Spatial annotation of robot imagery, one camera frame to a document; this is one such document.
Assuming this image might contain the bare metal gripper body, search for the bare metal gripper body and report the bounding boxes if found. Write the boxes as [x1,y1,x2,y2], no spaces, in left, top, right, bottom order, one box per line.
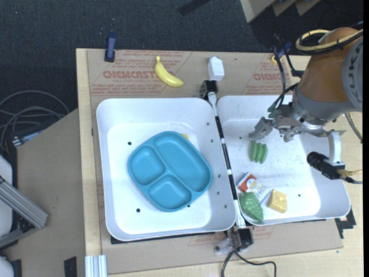
[272,103,330,138]

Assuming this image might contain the green pea pods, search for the green pea pods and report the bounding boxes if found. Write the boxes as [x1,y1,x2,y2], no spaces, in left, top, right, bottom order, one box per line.
[249,140,269,164]

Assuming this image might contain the white plastic tray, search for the white plastic tray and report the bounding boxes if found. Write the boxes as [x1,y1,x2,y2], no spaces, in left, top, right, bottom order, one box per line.
[215,95,352,226]
[96,97,238,242]

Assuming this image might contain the thin black and white rod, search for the thin black and white rod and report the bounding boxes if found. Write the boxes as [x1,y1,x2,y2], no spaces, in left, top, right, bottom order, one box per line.
[208,92,246,229]

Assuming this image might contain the orange and white carton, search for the orange and white carton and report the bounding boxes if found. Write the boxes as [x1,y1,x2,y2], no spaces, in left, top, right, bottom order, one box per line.
[236,171,272,205]

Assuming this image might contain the yellow cheese wedge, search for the yellow cheese wedge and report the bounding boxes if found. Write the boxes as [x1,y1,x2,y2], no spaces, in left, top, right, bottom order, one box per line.
[266,189,288,214]

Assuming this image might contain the green grapes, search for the green grapes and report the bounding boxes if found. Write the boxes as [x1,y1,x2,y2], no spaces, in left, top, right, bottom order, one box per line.
[239,191,265,224]

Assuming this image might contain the blue divided plate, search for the blue divided plate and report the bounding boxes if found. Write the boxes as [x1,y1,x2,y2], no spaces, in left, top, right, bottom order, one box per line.
[127,130,214,213]

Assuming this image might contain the yellow banana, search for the yellow banana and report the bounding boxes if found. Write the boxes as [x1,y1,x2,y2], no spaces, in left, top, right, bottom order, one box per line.
[154,56,185,88]

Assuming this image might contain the brown cardboard board red print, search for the brown cardboard board red print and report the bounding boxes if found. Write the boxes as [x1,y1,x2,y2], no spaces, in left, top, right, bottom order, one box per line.
[86,49,344,275]

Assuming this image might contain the black cylinder on white bracket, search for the black cylinder on white bracket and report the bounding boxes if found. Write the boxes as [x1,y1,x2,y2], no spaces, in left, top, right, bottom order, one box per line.
[306,129,347,180]

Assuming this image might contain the black block with thin wires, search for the black block with thin wires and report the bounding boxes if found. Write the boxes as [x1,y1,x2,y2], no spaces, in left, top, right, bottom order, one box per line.
[198,80,219,99]
[229,226,255,251]

